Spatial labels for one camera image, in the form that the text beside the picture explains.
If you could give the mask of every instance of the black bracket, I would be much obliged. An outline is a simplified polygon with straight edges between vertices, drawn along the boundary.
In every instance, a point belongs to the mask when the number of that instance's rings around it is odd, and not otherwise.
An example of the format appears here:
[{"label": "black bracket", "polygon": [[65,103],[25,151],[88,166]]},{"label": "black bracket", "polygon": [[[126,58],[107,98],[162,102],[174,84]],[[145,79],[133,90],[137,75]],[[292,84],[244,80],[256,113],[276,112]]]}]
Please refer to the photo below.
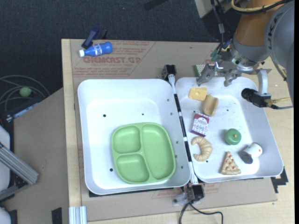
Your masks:
[{"label": "black bracket", "polygon": [[286,176],[285,168],[280,174],[280,178],[271,177],[273,187],[275,190],[275,193],[278,193],[278,186],[280,185],[286,185],[287,182],[289,182],[288,177]]}]

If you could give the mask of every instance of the green round object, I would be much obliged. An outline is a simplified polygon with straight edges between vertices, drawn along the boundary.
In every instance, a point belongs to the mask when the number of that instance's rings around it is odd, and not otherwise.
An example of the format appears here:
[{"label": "green round object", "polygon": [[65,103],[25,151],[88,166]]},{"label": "green round object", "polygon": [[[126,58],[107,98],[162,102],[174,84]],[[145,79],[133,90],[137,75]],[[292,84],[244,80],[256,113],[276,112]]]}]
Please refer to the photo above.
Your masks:
[{"label": "green round object", "polygon": [[225,134],[225,141],[230,145],[236,145],[241,141],[241,134],[236,129],[229,129]]},{"label": "green round object", "polygon": [[22,87],[20,88],[19,94],[22,97],[29,97],[31,95],[32,90],[29,87]]}]

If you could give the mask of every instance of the white tray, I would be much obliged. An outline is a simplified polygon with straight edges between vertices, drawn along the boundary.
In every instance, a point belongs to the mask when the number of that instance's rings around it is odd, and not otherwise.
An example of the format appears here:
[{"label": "white tray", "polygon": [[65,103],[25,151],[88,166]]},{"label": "white tray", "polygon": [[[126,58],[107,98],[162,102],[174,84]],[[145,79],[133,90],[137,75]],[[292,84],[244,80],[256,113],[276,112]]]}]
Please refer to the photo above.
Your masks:
[{"label": "white tray", "polygon": [[[92,79],[78,87],[85,182],[98,195],[184,186],[190,180],[182,129],[173,91],[161,79]],[[127,124],[154,122],[168,132],[176,170],[149,184],[129,184],[116,173],[111,150],[113,131]]]},{"label": "white tray", "polygon": [[[228,87],[223,83],[223,77],[216,77],[201,85],[207,88],[207,94],[218,98],[219,103],[215,115],[210,117],[205,137],[212,144],[213,151],[207,161],[199,162],[193,157],[193,154],[200,154],[199,146],[191,145],[192,138],[197,135],[190,131],[194,112],[201,112],[203,102],[188,98],[190,89],[198,87],[195,77],[181,78],[176,82],[196,176],[204,182],[221,182],[279,175],[283,170],[283,163],[266,113],[263,108],[256,107],[241,97],[244,88],[257,90],[256,85],[245,77],[237,78]],[[230,128],[239,130],[242,135],[241,142],[237,145],[228,145],[224,140],[225,132]],[[263,154],[252,164],[245,164],[238,153],[252,142],[260,144]],[[239,175],[220,173],[227,151],[231,152],[241,169]]]}]

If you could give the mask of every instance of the white bottle cap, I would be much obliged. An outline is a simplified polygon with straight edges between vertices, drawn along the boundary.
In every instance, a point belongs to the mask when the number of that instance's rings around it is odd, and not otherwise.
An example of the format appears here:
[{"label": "white bottle cap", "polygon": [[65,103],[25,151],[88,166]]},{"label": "white bottle cap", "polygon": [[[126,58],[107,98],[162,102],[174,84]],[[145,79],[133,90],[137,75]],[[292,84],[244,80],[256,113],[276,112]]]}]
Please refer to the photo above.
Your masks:
[{"label": "white bottle cap", "polygon": [[84,57],[84,56],[85,56],[84,50],[79,50],[79,57]]}]

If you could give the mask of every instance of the dark blue object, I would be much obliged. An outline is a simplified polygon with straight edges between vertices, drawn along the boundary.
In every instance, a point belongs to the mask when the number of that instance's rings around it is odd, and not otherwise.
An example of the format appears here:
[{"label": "dark blue object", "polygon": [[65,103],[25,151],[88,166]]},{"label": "dark blue object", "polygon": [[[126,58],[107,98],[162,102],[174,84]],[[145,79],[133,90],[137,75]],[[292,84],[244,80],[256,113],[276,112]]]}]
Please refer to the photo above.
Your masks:
[{"label": "dark blue object", "polygon": [[93,27],[92,30],[90,31],[88,38],[85,40],[85,42],[83,42],[81,47],[85,49],[91,47],[93,44],[93,40],[99,35],[99,33],[100,33],[100,29],[97,27]]},{"label": "dark blue object", "polygon": [[105,42],[102,44],[95,44],[86,50],[79,50],[79,56],[101,56],[103,54],[110,54],[113,51],[112,44]]}]

